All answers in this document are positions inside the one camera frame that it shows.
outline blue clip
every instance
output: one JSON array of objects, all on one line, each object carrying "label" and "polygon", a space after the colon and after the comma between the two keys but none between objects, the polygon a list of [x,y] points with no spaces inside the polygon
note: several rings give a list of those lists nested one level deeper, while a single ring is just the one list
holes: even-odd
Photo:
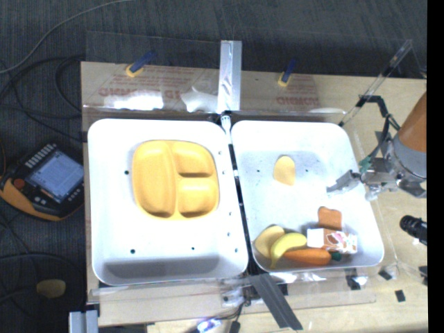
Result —
[{"label": "blue clip", "polygon": [[288,65],[287,68],[285,69],[285,71],[283,71],[283,72],[280,74],[279,80],[277,81],[277,83],[278,83],[280,86],[287,86],[287,85],[288,85],[288,83],[289,83],[289,81],[290,81],[291,73],[293,72],[293,69],[294,69],[295,66],[296,66],[296,59],[295,59],[295,58],[292,58],[292,59],[290,60],[289,65]]},{"label": "blue clip", "polygon": [[155,56],[156,52],[149,51],[145,53],[142,57],[136,60],[131,65],[128,65],[126,68],[126,73],[131,78],[134,78],[136,75],[140,74],[142,70],[144,70],[143,66],[147,65]]}]

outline white cable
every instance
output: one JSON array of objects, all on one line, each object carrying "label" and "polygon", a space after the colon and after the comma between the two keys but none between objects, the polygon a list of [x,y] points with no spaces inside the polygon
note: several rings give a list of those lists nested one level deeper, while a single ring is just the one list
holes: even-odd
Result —
[{"label": "white cable", "polygon": [[111,1],[111,2],[109,2],[109,3],[104,3],[104,4],[102,4],[102,5],[98,5],[98,6],[95,6],[95,7],[93,7],[93,8],[90,8],[90,9],[88,9],[88,10],[85,10],[85,11],[79,12],[78,14],[76,14],[76,15],[74,15],[74,16],[71,16],[71,17],[67,18],[67,19],[64,20],[64,21],[59,22],[58,24],[56,24],[53,28],[51,28],[48,32],[46,32],[46,33],[43,35],[43,37],[40,39],[40,41],[37,42],[37,44],[34,46],[34,48],[31,50],[31,52],[29,52],[28,55],[27,55],[25,58],[22,59],[22,61],[18,62],[16,65],[14,65],[14,66],[12,66],[12,67],[9,67],[9,68],[7,68],[7,69],[0,70],[0,74],[8,73],[9,71],[12,71],[12,70],[14,70],[14,69],[20,67],[22,64],[24,64],[24,63],[25,63],[25,62],[26,62],[26,61],[27,61],[27,60],[28,60],[28,59],[29,59],[29,58],[35,53],[35,51],[40,47],[40,45],[43,43],[43,41],[45,41],[45,39],[46,39],[50,34],[52,34],[52,32],[54,32],[57,28],[59,28],[61,25],[66,24],[67,22],[69,22],[69,21],[71,21],[71,20],[73,20],[73,19],[76,19],[77,17],[82,16],[82,15],[84,15],[84,14],[87,14],[87,13],[89,13],[89,12],[91,12],[91,11],[98,10],[99,8],[104,8],[104,7],[106,7],[106,6],[114,5],[114,4],[116,4],[116,3],[127,3],[127,2],[130,2],[130,1],[138,1],[138,0],[116,0],[116,1]]}]

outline wooden table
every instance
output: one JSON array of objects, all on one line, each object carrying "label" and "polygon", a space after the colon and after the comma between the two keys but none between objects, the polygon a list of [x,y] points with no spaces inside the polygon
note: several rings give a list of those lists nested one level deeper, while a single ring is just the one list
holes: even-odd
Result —
[{"label": "wooden table", "polygon": [[[82,90],[84,104],[90,96],[104,85],[113,72],[114,65],[85,62],[82,64]],[[272,104],[261,99],[264,93],[270,98],[278,99],[282,93],[275,86],[277,74],[263,72],[243,72],[242,90],[248,90],[246,99],[249,105],[254,102]],[[339,108],[349,110],[357,101],[359,93],[364,92],[374,81],[367,77],[349,76],[295,76],[294,82],[302,83],[305,92],[312,99],[307,99],[314,108]],[[384,97],[388,111],[393,114],[399,124],[406,119],[413,106],[427,89],[426,80],[390,78],[384,81],[377,94]],[[84,114],[84,130],[95,117],[105,114],[94,114],[86,110]],[[375,131],[382,129],[381,118],[375,104],[365,105],[363,110],[353,119],[354,135],[358,136],[358,147],[355,150],[358,160],[367,155],[376,145]],[[87,179],[87,147],[85,144],[85,179]],[[99,281],[91,267],[90,212],[88,198],[88,181],[86,187],[86,234],[87,234],[87,288],[89,293],[101,295],[90,298],[100,303],[99,326],[130,325],[136,323],[155,323],[147,325],[148,332],[183,333],[195,328],[205,316],[224,315],[233,312],[232,307],[224,307],[218,287],[212,284],[193,284],[185,286],[165,285],[138,290],[123,290],[114,294],[105,289],[97,291]],[[381,275],[372,275],[368,279],[367,289],[361,292],[345,292],[341,297],[337,292],[324,290],[325,306],[310,302],[310,289],[292,296],[296,307],[295,313],[305,331],[310,332],[427,332],[428,331],[428,290],[422,283],[418,267],[427,265],[427,247],[400,229],[400,219],[405,214],[421,217],[427,221],[427,200],[417,199],[397,191],[383,193],[373,204],[376,212],[381,214],[382,231],[388,236],[386,250],[395,253],[398,265],[391,273],[391,280]],[[403,292],[405,301],[398,302],[396,291]],[[279,332],[282,331],[264,304],[245,307],[239,318],[243,333]],[[229,322],[213,330],[227,332]]]}]

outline carrot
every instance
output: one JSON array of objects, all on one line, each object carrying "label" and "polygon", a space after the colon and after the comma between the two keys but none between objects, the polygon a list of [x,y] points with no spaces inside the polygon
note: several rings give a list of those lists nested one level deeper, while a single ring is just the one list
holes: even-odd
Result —
[{"label": "carrot", "polygon": [[295,262],[313,265],[327,265],[332,258],[329,252],[320,248],[289,250],[284,253],[284,257]]}]

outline multimeter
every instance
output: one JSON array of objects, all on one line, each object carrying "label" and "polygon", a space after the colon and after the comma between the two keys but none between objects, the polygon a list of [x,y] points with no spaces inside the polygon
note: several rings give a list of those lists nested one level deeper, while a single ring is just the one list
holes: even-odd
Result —
[{"label": "multimeter", "polygon": [[48,143],[6,169],[0,197],[31,216],[60,221],[83,206],[83,176],[73,155]]}]

